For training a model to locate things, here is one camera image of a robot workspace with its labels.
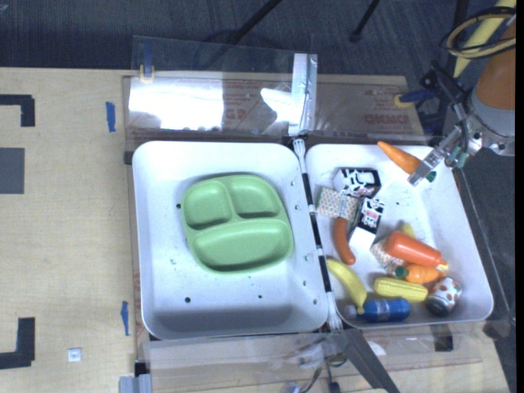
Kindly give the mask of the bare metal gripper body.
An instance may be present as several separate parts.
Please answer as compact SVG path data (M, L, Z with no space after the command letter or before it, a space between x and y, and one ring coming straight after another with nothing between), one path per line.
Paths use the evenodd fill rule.
M435 152L441 157L469 157L481 149L498 156L515 156L515 137L498 134L481 124L459 123L445 134Z

